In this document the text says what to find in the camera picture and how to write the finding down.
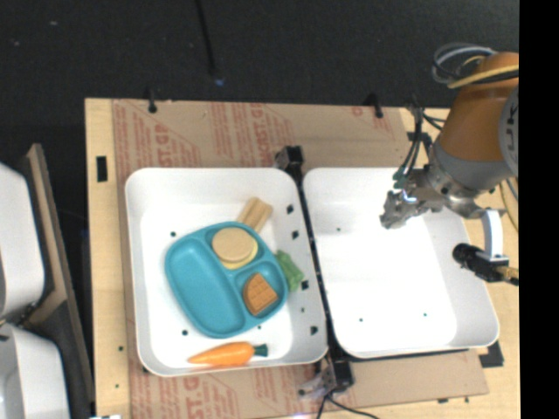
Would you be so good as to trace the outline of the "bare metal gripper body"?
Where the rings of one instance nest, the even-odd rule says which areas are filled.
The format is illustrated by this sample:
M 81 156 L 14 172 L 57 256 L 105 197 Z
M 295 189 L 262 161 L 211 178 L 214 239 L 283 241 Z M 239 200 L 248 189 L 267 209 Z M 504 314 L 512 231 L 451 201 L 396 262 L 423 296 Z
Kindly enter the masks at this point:
M 485 212 L 475 201 L 480 192 L 465 187 L 442 168 L 412 169 L 399 182 L 399 192 L 404 192 L 405 200 L 414 204 L 411 216 L 447 208 L 466 219 L 474 219 Z

